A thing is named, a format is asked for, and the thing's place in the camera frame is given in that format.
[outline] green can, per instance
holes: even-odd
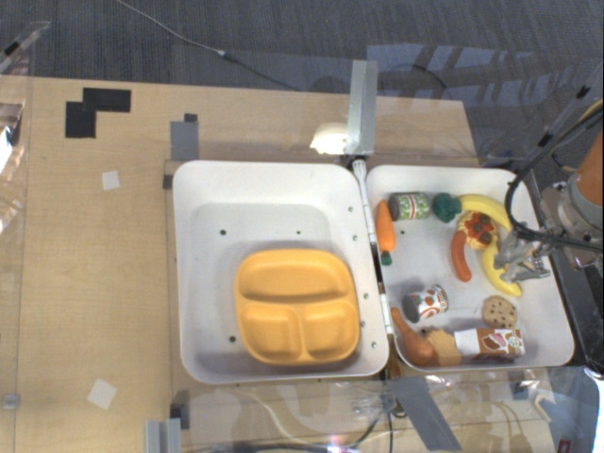
[[[424,193],[394,193],[388,199],[393,220],[423,220],[430,215],[430,204]]]

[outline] dark floor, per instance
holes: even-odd
[[[373,59],[381,94],[462,100],[485,164],[512,169],[602,61],[604,0],[124,1],[257,72],[113,0],[0,0],[0,45],[49,21],[38,76],[342,93],[351,60]],[[593,137],[561,157],[577,164]],[[565,178],[537,170],[540,186]]]

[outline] white tray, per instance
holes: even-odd
[[[431,199],[436,193],[461,195],[486,194],[503,203],[508,183],[514,175],[507,171],[476,168],[437,168],[421,166],[378,166],[367,177],[369,201],[373,209],[379,200],[388,199],[391,193],[423,192]],[[537,220],[529,192],[523,185],[514,195],[512,212],[529,227],[537,227]],[[446,313],[428,318],[416,325],[415,330],[432,327],[452,333],[473,327],[486,327],[481,319],[483,300],[499,294],[483,274],[479,253],[465,249],[472,279],[463,283],[453,271],[450,260],[450,243],[456,220],[449,224],[439,221],[433,214],[426,220],[394,222],[396,249],[391,254],[393,264],[382,267],[384,282],[392,306],[402,309],[403,295],[421,291],[433,283],[440,284],[449,298]],[[549,260],[545,266],[551,270]],[[552,276],[521,282],[523,294],[508,298],[518,309],[518,328],[525,339],[527,353],[511,363],[462,364],[447,371],[478,369],[506,369],[557,366],[568,362],[574,351],[574,340],[562,304],[562,298]],[[404,345],[397,341],[401,357],[405,358]],[[418,368],[420,371],[442,373],[444,368]]]
[[[224,384],[366,377],[384,367],[385,325],[352,174],[329,164],[192,161],[175,174],[174,202],[180,352],[193,378]],[[235,315],[237,268],[253,252],[284,247],[326,250],[350,268],[363,327],[348,359],[276,367],[245,350]]]

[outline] toy food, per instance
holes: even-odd
[[[467,211],[479,211],[490,216],[497,224],[504,227],[508,232],[512,231],[512,224],[508,218],[505,208],[499,202],[489,196],[482,194],[465,194],[460,196],[461,209]],[[518,296],[522,290],[517,283],[508,283],[501,278],[501,269],[495,269],[495,255],[498,253],[497,237],[493,237],[491,243],[482,252],[482,269],[491,284],[500,292],[508,295]]]
[[[525,354],[520,330],[471,328],[455,332],[455,345],[471,361],[513,361]]]
[[[456,366],[461,362],[461,354],[455,345],[455,338],[442,329],[431,330],[426,340],[432,344],[436,354],[434,358],[439,366]]]
[[[472,278],[472,272],[465,261],[465,245],[474,250],[484,250],[496,234],[491,218],[478,211],[467,211],[461,216],[457,231],[451,241],[453,268],[462,282]]]
[[[518,321],[518,313],[512,302],[492,295],[482,303],[482,320],[492,328],[512,329]]]
[[[390,252],[396,247],[396,234],[388,205],[384,200],[377,205],[376,234],[381,264],[390,265],[393,262]]]
[[[247,351],[273,365],[326,364],[356,349],[359,304],[348,267],[323,250],[247,256],[235,276],[237,325]]]
[[[427,339],[415,332],[403,319],[400,310],[396,307],[390,309],[394,323],[400,331],[405,349],[407,351],[407,359],[416,366],[424,366],[434,358],[434,346]]]
[[[414,324],[437,313],[446,312],[448,308],[446,292],[438,284],[434,284],[422,292],[403,297],[405,316]]]
[[[430,204],[424,193],[395,193],[388,199],[393,220],[423,220],[430,215]]]
[[[461,212],[461,201],[449,193],[438,193],[432,200],[432,211],[444,223],[449,223]]]

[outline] white paper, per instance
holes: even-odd
[[[120,187],[120,177],[117,171],[107,171],[103,173],[103,190],[115,190]]]
[[[108,410],[116,393],[117,388],[115,386],[112,386],[108,382],[99,378],[92,386],[87,399],[99,408]]]

